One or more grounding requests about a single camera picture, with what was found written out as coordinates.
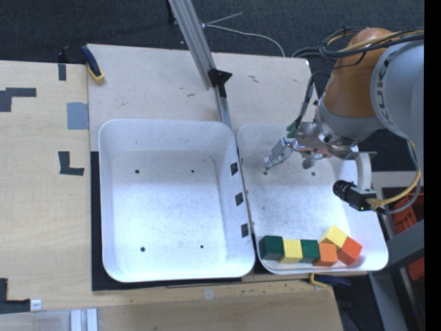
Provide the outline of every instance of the orange block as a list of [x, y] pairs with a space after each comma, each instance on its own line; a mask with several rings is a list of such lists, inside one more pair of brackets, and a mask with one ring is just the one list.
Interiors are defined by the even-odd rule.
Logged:
[[337, 256], [345, 265], [350, 265], [360, 256], [363, 246], [351, 237], [347, 237]]
[[312, 263], [314, 266], [332, 266], [337, 262], [337, 246], [335, 244], [319, 243], [318, 250], [320, 258]]

